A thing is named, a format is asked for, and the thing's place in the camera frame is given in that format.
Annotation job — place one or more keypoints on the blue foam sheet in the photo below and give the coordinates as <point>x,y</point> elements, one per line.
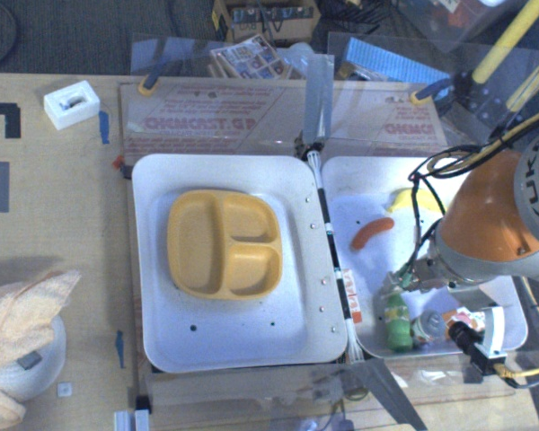
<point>386,61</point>

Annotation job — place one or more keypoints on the beige cloth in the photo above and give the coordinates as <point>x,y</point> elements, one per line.
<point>18,312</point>

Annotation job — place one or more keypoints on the brown cardboard board red print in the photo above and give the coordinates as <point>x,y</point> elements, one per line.
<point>215,119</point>

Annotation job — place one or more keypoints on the black cylinder on white bracket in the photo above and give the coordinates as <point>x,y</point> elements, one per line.
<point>476,344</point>

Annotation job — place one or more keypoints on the green plastic bottle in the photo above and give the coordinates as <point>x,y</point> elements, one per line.
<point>397,326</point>

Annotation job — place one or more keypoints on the yellow banana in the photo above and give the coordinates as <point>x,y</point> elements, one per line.
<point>404,199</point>

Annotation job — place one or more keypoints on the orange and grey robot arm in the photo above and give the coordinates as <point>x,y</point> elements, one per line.
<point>485,222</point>

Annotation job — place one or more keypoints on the brown cardboard box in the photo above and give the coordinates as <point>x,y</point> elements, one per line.
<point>269,7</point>

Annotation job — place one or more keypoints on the white foam box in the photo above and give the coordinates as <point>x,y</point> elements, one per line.
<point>72,105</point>

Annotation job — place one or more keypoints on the picture puzzle box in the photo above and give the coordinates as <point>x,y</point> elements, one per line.
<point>251,58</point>

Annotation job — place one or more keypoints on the orange sausage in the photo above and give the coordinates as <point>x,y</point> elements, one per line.
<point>372,232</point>

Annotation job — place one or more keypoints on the small grey can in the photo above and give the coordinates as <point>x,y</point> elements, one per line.
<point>429,326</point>

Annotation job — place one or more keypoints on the orange and white packet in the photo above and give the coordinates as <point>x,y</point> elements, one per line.
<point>465,318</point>

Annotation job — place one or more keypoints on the orange divided plate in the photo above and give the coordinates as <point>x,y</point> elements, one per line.
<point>206,240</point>

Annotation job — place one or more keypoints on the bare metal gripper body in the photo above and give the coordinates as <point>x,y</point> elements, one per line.
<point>424,275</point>

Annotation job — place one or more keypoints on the white plastic tray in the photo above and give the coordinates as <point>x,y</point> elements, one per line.
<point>233,330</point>
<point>368,267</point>

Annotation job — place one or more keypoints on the small white square piece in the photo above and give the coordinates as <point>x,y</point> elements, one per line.
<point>64,389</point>

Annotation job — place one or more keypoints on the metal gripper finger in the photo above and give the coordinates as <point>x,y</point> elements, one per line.
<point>390,283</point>

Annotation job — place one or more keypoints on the orange and white label strip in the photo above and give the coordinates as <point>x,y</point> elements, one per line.
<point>351,294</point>

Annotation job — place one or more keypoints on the white round container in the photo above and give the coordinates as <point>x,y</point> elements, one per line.
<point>45,366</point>

